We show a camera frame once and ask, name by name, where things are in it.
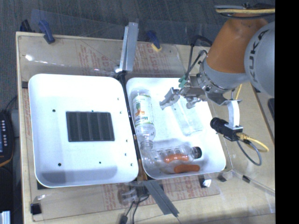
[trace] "bottle label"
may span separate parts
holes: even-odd
[[[153,124],[151,98],[148,95],[137,95],[133,99],[133,116],[135,126]]]

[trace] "dark floor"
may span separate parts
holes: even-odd
[[[214,5],[246,2],[275,5],[275,0],[1,0],[0,109],[5,110],[17,95],[15,32],[25,19],[36,32],[38,21],[46,19],[54,34],[111,39],[122,39],[128,22],[138,21],[140,41],[147,41],[146,31],[154,30],[162,43],[188,45],[194,35],[210,40],[217,35],[226,18],[215,12]],[[274,21],[275,16],[267,19]],[[17,109],[15,100],[8,113],[13,109]],[[10,210],[12,223],[21,223],[19,157],[15,155],[0,168],[0,212]]]

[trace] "orange sausage-shaped object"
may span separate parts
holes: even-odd
[[[189,161],[189,156],[186,154],[170,154],[164,158],[164,162],[170,163],[175,160]]]
[[[200,170],[200,166],[196,164],[181,164],[174,167],[173,171],[176,174],[186,173],[186,172],[198,172]]]

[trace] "yellow cable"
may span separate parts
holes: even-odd
[[[275,13],[275,8],[265,8],[265,9],[216,9],[218,13],[244,13],[244,14],[265,14],[265,13]]]
[[[240,84],[239,87],[238,87],[237,93],[235,95],[235,99],[238,99],[240,91],[241,91],[241,88],[242,88],[242,84]]]
[[[256,139],[253,139],[251,137],[249,137],[248,135],[244,134],[244,133],[236,133],[236,135],[241,139],[241,140],[249,140],[252,142],[255,142],[257,144],[259,144],[260,146],[262,146],[264,149],[258,149],[258,151],[266,153],[269,151],[268,147],[266,145],[264,145],[261,141],[258,141]]]

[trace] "gray carpet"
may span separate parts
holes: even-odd
[[[36,32],[39,32],[38,20],[46,18],[54,34],[112,39],[121,39],[128,22],[138,19],[140,41],[147,41],[146,31],[152,29],[162,43],[189,44],[190,38],[196,34],[213,40],[226,21],[215,12],[214,5],[241,5],[245,2],[275,5],[275,0],[0,1],[1,109],[17,94],[15,33],[25,19]],[[16,109],[16,102],[9,108]],[[0,211],[7,208],[10,206],[1,206]]]

